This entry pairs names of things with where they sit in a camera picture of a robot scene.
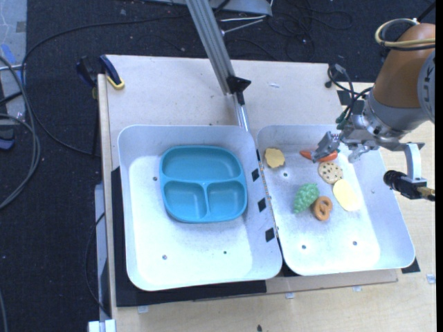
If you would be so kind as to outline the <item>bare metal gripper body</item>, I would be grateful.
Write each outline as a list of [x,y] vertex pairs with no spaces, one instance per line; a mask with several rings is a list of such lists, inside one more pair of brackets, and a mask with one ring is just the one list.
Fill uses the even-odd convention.
[[402,131],[389,127],[375,115],[363,112],[352,114],[340,134],[340,140],[348,147],[359,145],[375,149],[376,147],[395,148],[404,137]]

